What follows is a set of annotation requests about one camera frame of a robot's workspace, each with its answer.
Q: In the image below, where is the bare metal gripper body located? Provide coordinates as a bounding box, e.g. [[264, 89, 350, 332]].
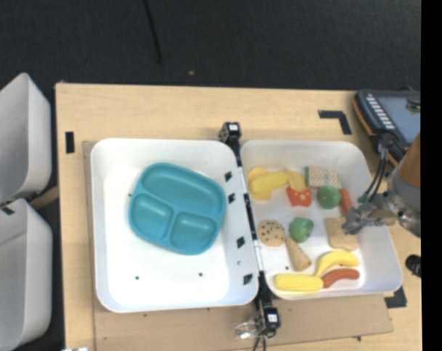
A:
[[365, 192, 422, 238]]

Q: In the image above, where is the tan bread slice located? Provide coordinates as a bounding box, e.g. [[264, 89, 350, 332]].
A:
[[324, 216, 359, 252]]

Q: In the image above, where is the orange carrot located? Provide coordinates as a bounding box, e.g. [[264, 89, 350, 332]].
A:
[[338, 187, 353, 216]]

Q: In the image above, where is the green apple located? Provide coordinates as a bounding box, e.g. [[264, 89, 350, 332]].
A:
[[316, 184, 343, 210]]

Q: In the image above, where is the yellow banana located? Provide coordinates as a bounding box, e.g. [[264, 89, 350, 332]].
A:
[[313, 250, 361, 279]]

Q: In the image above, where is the white plastic tray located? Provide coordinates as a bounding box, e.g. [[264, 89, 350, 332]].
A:
[[90, 137, 260, 314], [239, 139, 404, 301]]

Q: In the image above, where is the green patterned packet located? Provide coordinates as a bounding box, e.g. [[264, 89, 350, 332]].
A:
[[303, 165, 342, 189]]

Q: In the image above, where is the green pepper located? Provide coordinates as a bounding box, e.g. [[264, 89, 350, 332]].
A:
[[288, 216, 315, 244]]

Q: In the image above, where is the red sausage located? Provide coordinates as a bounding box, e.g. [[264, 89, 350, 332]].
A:
[[321, 267, 361, 290]]

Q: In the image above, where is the red carton of yellow fries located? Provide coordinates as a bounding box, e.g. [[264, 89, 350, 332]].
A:
[[285, 169, 313, 208]]

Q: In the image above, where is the tan ice cream cone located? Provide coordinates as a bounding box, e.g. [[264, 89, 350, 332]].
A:
[[283, 235, 313, 273]]

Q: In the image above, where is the brown chocolate chip biscuit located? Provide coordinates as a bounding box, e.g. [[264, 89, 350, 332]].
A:
[[256, 219, 286, 249]]

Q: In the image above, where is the thin black and white rod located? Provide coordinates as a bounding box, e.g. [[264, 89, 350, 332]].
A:
[[228, 137, 270, 309]]

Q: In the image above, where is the yellow round slice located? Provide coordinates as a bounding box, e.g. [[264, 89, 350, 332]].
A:
[[246, 167, 273, 201]]

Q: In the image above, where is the blue divided plate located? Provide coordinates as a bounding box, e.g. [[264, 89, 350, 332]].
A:
[[127, 162, 228, 257]]

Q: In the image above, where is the black block with thin wires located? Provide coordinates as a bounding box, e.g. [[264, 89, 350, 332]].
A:
[[218, 121, 242, 143], [260, 306, 282, 331]]

